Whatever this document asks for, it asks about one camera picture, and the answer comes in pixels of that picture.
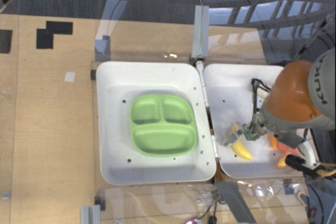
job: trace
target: toy banana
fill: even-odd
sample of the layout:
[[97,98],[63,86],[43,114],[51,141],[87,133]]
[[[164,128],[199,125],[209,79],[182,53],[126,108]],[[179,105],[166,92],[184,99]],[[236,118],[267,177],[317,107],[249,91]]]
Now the toy banana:
[[[235,124],[233,126],[233,129],[230,133],[229,136],[231,136],[234,132],[236,132],[238,129],[238,125]],[[251,160],[253,159],[253,155],[250,153],[250,151],[248,151],[246,149],[246,147],[242,144],[242,142],[240,141],[240,139],[238,139],[237,141],[233,142],[231,145],[231,148],[233,149],[233,151],[241,158],[243,159],[247,159],[247,160]]]

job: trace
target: wooden surface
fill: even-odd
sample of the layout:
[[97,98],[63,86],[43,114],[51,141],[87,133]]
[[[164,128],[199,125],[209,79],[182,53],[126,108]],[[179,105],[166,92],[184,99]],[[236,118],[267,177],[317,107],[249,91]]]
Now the wooden surface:
[[[295,224],[308,224],[306,213],[302,211],[301,206],[290,207],[274,207],[271,210],[251,209],[257,223],[295,223]],[[204,222],[207,223],[208,216],[204,217]],[[181,214],[175,216],[156,216],[156,217],[138,217],[120,219],[123,224],[181,224],[189,220],[190,214]],[[233,214],[229,210],[218,210],[216,213],[218,224],[236,224],[238,223]],[[114,220],[103,220],[102,224],[114,224]]]
[[8,223],[11,201],[2,200],[1,196],[12,188],[18,16],[0,14],[0,29],[13,31],[11,52],[0,54],[0,223]]

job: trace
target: green plate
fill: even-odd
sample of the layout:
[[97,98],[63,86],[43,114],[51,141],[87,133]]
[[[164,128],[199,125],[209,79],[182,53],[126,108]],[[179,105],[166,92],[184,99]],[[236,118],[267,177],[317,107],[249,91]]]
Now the green plate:
[[130,130],[134,147],[148,156],[184,155],[197,144],[193,109],[175,95],[136,98],[130,110]]

